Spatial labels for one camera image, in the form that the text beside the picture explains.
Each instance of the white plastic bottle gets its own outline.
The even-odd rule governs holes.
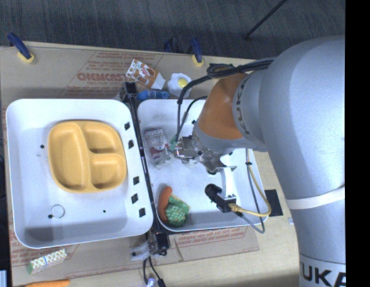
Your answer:
[[[191,78],[185,74],[174,73],[171,79],[167,82],[167,89],[170,94],[179,97],[182,89],[191,82]],[[190,96],[191,89],[186,91],[184,98]]]

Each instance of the gray carpet floor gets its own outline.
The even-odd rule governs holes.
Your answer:
[[[27,41],[163,51],[192,37],[204,55],[275,57],[303,40],[345,34],[345,0],[288,0],[244,40],[281,0],[0,0],[0,43]],[[0,154],[1,138],[0,105]],[[0,221],[6,222],[5,199]]]

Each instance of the table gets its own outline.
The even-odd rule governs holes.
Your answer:
[[[173,72],[183,72],[191,78],[203,77],[210,63],[232,63],[242,65],[251,60],[224,57],[204,56],[204,65],[196,66],[191,56],[186,54],[157,53],[147,51],[120,50],[110,48],[91,48],[61,44],[44,44],[38,42],[25,42],[35,55],[31,64],[26,64],[17,56],[16,48],[0,48],[0,75],[3,118],[7,106],[20,98],[61,98],[61,97],[101,97],[112,98],[120,88],[122,81],[101,81],[82,78],[94,78],[99,72],[110,74],[125,73],[132,58],[139,59],[160,71],[165,79],[169,79]],[[191,98],[208,94],[216,80],[210,80],[193,88]],[[5,122],[3,122],[4,145]],[[167,286],[251,286],[251,287],[290,287],[297,286],[298,278],[298,246],[291,215],[285,203],[285,198],[272,167],[267,153],[255,152],[255,158],[261,174],[265,190],[276,190],[283,211],[282,216],[269,217],[265,222],[265,234],[256,234],[259,250],[255,249],[256,243],[248,246],[245,243],[242,249],[235,248],[232,255],[211,254],[208,258],[196,260],[170,262],[164,264],[157,258],[156,271],[164,279]],[[18,249],[16,236],[13,233],[10,182],[7,178],[8,215],[10,222],[11,262],[13,269],[13,285],[22,286],[33,280],[54,280],[59,277],[52,269],[43,271],[34,276],[24,273],[25,261],[32,254],[40,255],[41,252],[21,251]],[[140,239],[125,239],[127,245],[136,245]],[[126,259],[126,251],[114,251],[117,243],[100,242],[93,247],[102,246],[102,250],[114,252],[111,258]],[[95,259],[96,251],[92,246],[81,246],[82,259]],[[208,247],[210,251],[223,251],[220,244]],[[23,263],[17,264],[23,255]],[[140,266],[112,268],[111,271],[98,271],[89,273],[82,271],[82,275],[69,277],[70,286],[145,286],[143,273]]]

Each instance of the black pole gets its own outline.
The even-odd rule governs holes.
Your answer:
[[[260,20],[248,33],[243,35],[243,38],[245,40],[249,39],[250,35],[257,29],[259,26],[265,22],[269,16],[275,13],[275,11],[280,8],[287,0],[281,0],[266,16],[263,17],[262,20]]]

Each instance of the orange object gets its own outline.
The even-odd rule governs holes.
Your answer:
[[[158,216],[162,220],[163,223],[168,223],[169,220],[167,220],[166,216],[166,207],[169,204],[169,198],[172,195],[173,189],[170,186],[166,186],[162,189],[160,193],[160,198],[158,199]]]
[[[220,79],[213,87],[198,118],[201,131],[220,139],[240,139],[233,117],[233,97],[246,74]]]
[[[51,280],[49,282],[28,284],[25,287],[65,287],[68,286],[70,283],[70,280]]]
[[[93,193],[121,185],[126,156],[118,132],[98,121],[73,120],[49,132],[48,157],[56,184],[71,193]]]

